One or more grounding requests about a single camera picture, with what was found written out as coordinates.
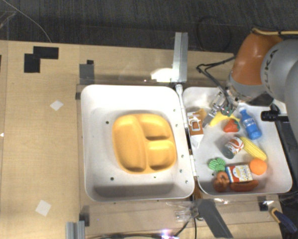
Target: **white sink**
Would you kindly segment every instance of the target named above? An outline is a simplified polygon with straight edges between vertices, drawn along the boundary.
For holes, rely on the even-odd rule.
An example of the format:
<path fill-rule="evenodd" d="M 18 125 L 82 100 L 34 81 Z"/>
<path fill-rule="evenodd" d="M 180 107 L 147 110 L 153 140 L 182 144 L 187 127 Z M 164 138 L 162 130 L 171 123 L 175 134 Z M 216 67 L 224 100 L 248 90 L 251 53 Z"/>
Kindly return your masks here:
<path fill-rule="evenodd" d="M 90 85 L 81 94 L 85 188 L 94 201 L 181 199 L 192 194 L 194 178 L 176 92 L 167 87 Z M 123 171 L 115 158 L 112 125 L 123 115 L 163 117 L 173 131 L 177 161 L 150 174 Z"/>

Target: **yellow plate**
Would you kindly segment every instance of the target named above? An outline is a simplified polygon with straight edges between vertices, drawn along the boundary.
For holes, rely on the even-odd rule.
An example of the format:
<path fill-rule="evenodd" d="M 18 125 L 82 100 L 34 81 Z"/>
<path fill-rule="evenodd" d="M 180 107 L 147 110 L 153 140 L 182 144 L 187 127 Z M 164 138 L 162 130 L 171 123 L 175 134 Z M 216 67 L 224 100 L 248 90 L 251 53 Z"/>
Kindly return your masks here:
<path fill-rule="evenodd" d="M 163 171 L 172 167 L 177 160 L 171 127 L 158 115 L 119 117 L 112 126 L 112 140 L 117 162 L 128 173 Z"/>

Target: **dark gray carpet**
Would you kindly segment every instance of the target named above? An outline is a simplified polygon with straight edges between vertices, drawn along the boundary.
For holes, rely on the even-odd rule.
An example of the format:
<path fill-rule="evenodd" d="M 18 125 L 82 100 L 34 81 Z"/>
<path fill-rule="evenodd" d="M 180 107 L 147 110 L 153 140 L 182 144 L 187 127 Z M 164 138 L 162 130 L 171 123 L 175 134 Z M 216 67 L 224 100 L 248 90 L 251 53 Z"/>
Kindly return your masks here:
<path fill-rule="evenodd" d="M 7 0 L 53 42 L 167 48 L 176 31 L 189 49 L 236 52 L 253 24 L 298 29 L 298 0 Z M 0 15 L 13 10 L 0 0 Z M 18 13 L 0 39 L 48 41 Z"/>

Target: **metal bracket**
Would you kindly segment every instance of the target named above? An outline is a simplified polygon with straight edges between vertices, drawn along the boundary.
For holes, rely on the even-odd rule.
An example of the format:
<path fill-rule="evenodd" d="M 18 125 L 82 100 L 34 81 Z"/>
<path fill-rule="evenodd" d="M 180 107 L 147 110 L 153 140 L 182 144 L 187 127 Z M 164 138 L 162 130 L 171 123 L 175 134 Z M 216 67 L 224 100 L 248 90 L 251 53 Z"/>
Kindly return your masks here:
<path fill-rule="evenodd" d="M 233 238 L 212 199 L 200 199 L 196 204 L 200 217 L 204 218 L 215 238 Z"/>
<path fill-rule="evenodd" d="M 66 239 L 85 239 L 85 222 L 67 222 Z"/>
<path fill-rule="evenodd" d="M 95 65 L 92 60 L 87 60 L 87 64 L 79 65 L 80 84 L 89 85 L 95 83 Z"/>
<path fill-rule="evenodd" d="M 197 176 L 197 170 L 195 168 L 195 163 L 194 163 L 194 156 L 190 155 L 190 161 L 191 161 L 191 167 L 192 167 L 192 172 L 193 172 L 193 176 Z"/>
<path fill-rule="evenodd" d="M 188 33 L 175 33 L 171 82 L 182 83 L 188 78 Z"/>
<path fill-rule="evenodd" d="M 6 11 L 0 17 L 0 29 L 8 23 L 8 21 L 16 15 L 16 11 Z"/>

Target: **soda can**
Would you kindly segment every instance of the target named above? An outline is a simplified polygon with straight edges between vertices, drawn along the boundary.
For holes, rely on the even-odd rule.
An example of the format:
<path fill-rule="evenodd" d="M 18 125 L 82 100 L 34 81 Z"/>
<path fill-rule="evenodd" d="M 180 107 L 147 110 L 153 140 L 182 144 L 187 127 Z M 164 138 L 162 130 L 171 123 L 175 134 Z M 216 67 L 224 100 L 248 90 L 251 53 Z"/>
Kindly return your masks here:
<path fill-rule="evenodd" d="M 238 137 L 234 137 L 224 145 L 223 154 L 225 157 L 232 159 L 243 147 L 243 141 Z"/>

